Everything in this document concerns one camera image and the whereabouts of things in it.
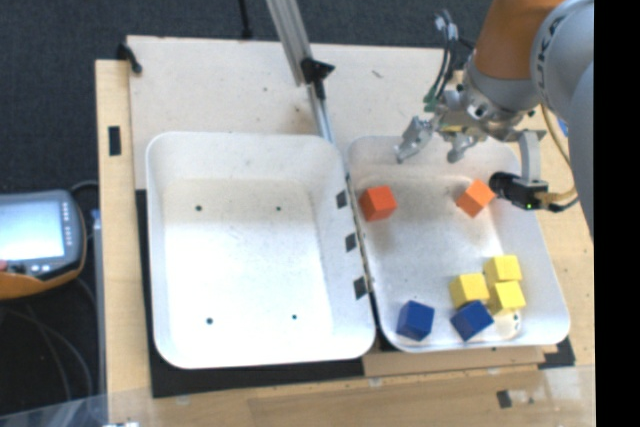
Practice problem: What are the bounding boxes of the white plastic tray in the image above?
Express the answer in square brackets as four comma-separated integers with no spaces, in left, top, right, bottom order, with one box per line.
[144,130,378,371]
[345,134,573,354]

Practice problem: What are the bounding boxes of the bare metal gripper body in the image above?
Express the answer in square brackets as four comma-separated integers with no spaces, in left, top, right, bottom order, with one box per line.
[432,87,532,144]

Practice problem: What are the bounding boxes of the yellow cube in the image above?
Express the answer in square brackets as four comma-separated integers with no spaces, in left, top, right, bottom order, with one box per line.
[447,272,491,311]
[482,254,524,284]
[487,280,528,316]

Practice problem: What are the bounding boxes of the pale flat board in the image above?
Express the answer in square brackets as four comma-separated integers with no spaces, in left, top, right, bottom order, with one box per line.
[125,34,531,191]

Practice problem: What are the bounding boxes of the red-orange cube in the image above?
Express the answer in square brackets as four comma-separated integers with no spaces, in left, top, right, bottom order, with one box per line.
[357,184,399,223]

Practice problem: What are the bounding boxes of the light orange cube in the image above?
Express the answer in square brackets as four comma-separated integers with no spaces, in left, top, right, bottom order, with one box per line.
[454,178,497,219]

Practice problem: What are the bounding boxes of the blue cube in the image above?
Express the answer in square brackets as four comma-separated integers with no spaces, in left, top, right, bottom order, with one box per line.
[395,299,436,343]
[449,299,496,343]

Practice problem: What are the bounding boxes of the black cylinder on white bracket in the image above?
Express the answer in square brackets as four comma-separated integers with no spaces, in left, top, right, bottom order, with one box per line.
[488,129,550,213]

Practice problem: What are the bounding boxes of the white cube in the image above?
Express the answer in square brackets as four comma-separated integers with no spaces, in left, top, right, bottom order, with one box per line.
[493,309,523,339]

